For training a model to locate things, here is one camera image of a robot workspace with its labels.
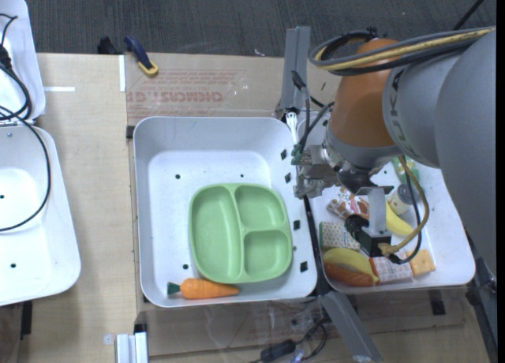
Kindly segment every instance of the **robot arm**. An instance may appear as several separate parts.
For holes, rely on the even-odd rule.
[[[354,56],[331,59],[353,39],[365,41]],[[440,168],[464,227],[496,276],[496,28],[401,43],[374,31],[351,32],[323,43],[309,59],[343,77],[324,142],[299,157],[295,194],[319,196],[335,175],[337,185],[370,193],[376,189],[370,178],[402,154]]]

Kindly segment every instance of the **banana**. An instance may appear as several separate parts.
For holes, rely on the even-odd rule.
[[[361,273],[372,276],[374,283],[379,282],[379,278],[373,274],[372,266],[368,258],[352,249],[329,249],[323,255],[323,262],[325,264],[338,265],[350,271],[360,271]]]
[[[409,224],[395,214],[388,202],[386,202],[386,227],[393,234],[403,237],[413,231],[413,228]]]

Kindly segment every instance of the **white plastic tray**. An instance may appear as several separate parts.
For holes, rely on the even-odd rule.
[[[302,134],[305,128],[305,118],[301,118],[298,133]],[[324,140],[325,127],[321,120],[309,135],[307,145],[321,144]],[[373,287],[351,287],[328,279],[329,283],[339,291],[346,294],[362,294],[389,290],[408,290],[424,287],[460,286],[468,283],[475,274],[475,260],[470,250],[466,233],[459,214],[443,182],[442,173],[436,168],[426,167],[416,163],[420,175],[420,184],[425,191],[430,207],[428,222],[422,230],[421,248],[427,249],[435,262],[435,271],[426,275],[415,276],[396,283],[384,283]],[[388,163],[372,181],[377,185],[400,185],[400,180],[391,163]],[[326,209],[327,204],[336,198],[339,188],[333,187],[323,191],[323,196],[311,199],[312,212],[316,225],[320,222],[342,222],[342,220]],[[424,208],[419,202],[419,212],[422,215]],[[415,227],[416,216],[413,208],[402,215],[408,224]],[[393,235],[392,244],[398,244],[403,238]],[[405,250],[415,248],[417,239],[413,239]]]
[[[293,139],[285,124],[274,118],[154,117],[137,125],[133,143],[140,282],[149,301],[169,308],[303,298],[313,291],[316,266],[305,208],[293,192]],[[239,285],[233,297],[169,298],[167,282],[200,277],[189,245],[189,202],[198,189],[219,183],[265,185],[281,196],[291,225],[290,268],[278,278]],[[300,228],[294,229],[295,221]]]
[[[30,92],[32,118],[36,118],[44,111],[45,97],[28,7],[24,0],[0,0],[0,13],[18,16],[9,26],[4,44],[14,70]],[[0,17],[0,31],[7,21]],[[0,72],[0,104],[17,110],[23,100],[16,83]],[[61,293],[80,274],[79,250],[58,153],[52,137],[35,129],[49,155],[50,196],[30,222],[0,232],[0,305]],[[41,205],[46,187],[46,158],[36,136],[20,122],[0,124],[0,228],[29,217]]]

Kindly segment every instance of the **wooden table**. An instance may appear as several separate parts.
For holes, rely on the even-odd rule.
[[[46,114],[39,125],[56,142],[82,271],[70,290],[33,301],[32,333],[21,342],[19,362],[111,363],[110,336],[131,334],[137,317],[127,115],[119,57],[38,57],[45,87],[75,87],[75,92],[46,93]],[[384,333],[373,334],[384,360],[488,361],[477,319],[463,292],[458,302],[464,315],[460,324],[409,331],[385,328]],[[257,359],[261,349],[178,354],[152,361],[248,362]],[[313,361],[354,362],[340,338],[330,339]]]

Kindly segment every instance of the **toy carrot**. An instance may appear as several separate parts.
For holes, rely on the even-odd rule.
[[[374,284],[372,276],[366,273],[348,271],[333,264],[324,264],[324,272],[329,278],[345,283],[348,286],[371,287]]]
[[[215,298],[233,296],[238,294],[239,289],[224,283],[211,282],[205,279],[186,279],[180,285],[168,282],[167,293],[171,294],[181,292],[184,298],[195,300],[200,298]]]

